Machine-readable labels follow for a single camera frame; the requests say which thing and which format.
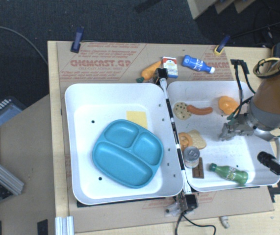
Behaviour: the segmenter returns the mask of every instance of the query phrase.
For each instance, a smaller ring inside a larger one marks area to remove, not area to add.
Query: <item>silver can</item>
[[[188,146],[184,149],[183,160],[188,168],[195,168],[199,165],[200,151],[197,147]]]

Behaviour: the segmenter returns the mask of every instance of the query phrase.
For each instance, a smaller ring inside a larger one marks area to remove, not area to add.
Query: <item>blue divided plate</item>
[[[152,132],[124,119],[104,129],[92,152],[100,171],[131,188],[144,187],[153,179],[163,155],[163,144]]]

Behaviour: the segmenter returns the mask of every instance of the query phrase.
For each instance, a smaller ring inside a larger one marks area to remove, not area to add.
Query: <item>table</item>
[[[58,69],[58,53],[56,41],[48,42],[49,54],[49,76],[50,76],[50,100],[51,100],[51,129],[52,129],[52,150],[54,165],[54,189],[55,189],[55,213],[57,217],[69,216],[68,189],[66,182],[66,168],[64,155],[64,138],[62,116],[60,114],[60,81]],[[174,45],[174,48],[186,47]],[[270,56],[270,49],[267,48],[248,48],[248,47],[226,47],[226,56],[230,59],[243,59],[247,63],[249,70],[252,71],[254,65],[263,58]],[[254,89],[260,83],[260,80],[253,75],[249,75],[249,80]],[[276,195],[274,203],[275,211],[238,215],[229,217],[230,227],[222,227],[218,218],[197,220],[198,224],[213,224],[217,228],[217,233],[221,234],[239,234],[239,231],[245,231],[245,234],[280,234],[280,195]],[[148,226],[137,226],[106,231],[94,231],[80,234],[173,234],[175,223],[163,223]],[[179,234],[189,234],[198,232],[199,234],[212,234],[211,228],[191,227],[187,222],[182,222],[179,228]]]

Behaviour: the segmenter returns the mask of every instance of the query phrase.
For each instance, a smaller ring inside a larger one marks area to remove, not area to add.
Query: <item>white tray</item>
[[[161,88],[154,84],[74,84],[65,92],[73,192],[86,205],[175,196],[183,187],[175,138]],[[94,144],[126,111],[146,113],[148,130],[163,143],[164,157],[143,188],[123,186],[100,172],[92,161]]]
[[[247,84],[241,83],[241,85],[244,98],[252,96]],[[222,179],[215,172],[209,171],[210,163],[230,165],[247,171],[249,178],[245,187],[273,185],[280,179],[280,176],[272,173],[269,168],[257,160],[260,151],[274,155],[269,142],[256,136],[236,136],[230,141],[219,140],[219,134],[222,131],[223,124],[227,122],[227,116],[218,108],[218,99],[227,95],[238,100],[238,91],[235,81],[173,82],[168,86],[172,109],[177,102],[185,102],[199,108],[208,106],[213,108],[213,112],[209,115],[192,115],[187,120],[180,120],[174,116],[178,133],[196,129],[207,143],[206,148],[200,150],[200,157],[203,159],[204,166],[204,179],[193,178],[192,169],[186,168],[188,183],[197,191],[243,188],[243,186]],[[246,112],[246,108],[246,106],[243,106],[241,112]]]

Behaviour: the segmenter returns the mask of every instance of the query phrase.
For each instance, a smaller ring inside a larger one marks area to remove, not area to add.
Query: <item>blue bottle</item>
[[[206,63],[200,59],[190,57],[189,55],[185,55],[182,61],[182,66],[189,67],[195,71],[205,71],[209,74],[213,74],[215,72],[214,67],[207,66]]]

